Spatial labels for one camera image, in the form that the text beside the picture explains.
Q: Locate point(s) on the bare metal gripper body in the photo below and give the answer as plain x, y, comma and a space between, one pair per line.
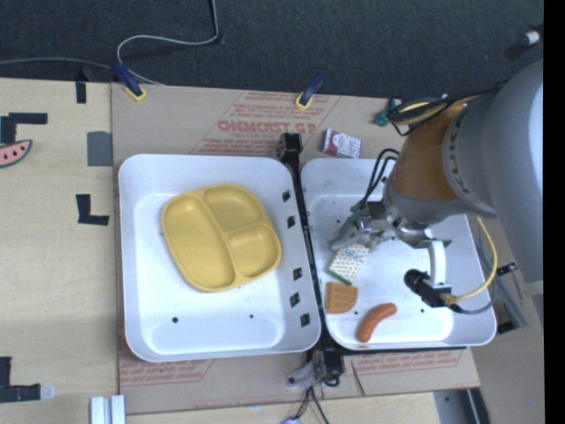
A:
410, 233

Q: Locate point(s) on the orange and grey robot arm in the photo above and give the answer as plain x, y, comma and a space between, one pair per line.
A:
485, 148

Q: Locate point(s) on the white plastic tray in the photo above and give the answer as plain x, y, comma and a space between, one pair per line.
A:
397, 325
212, 325

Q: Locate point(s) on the pink toy watermelon slice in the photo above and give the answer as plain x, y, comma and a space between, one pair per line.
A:
13, 153

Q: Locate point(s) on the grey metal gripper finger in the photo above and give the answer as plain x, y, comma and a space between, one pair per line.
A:
378, 237
348, 236

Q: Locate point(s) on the orange toy sausage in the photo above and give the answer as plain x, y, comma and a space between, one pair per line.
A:
373, 320

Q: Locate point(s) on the black cylinder on white bracket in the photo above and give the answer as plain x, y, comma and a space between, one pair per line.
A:
424, 286

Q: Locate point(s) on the red and white carton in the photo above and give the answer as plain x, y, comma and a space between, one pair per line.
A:
341, 143

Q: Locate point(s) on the orange toy waffle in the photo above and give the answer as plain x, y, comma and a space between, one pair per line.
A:
340, 297

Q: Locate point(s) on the white orange dotted packet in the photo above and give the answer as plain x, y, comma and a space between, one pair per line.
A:
346, 265

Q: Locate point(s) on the brown cardboard board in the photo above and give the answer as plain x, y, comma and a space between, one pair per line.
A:
176, 117

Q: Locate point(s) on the yellow divided plate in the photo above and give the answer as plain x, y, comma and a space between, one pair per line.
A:
198, 236

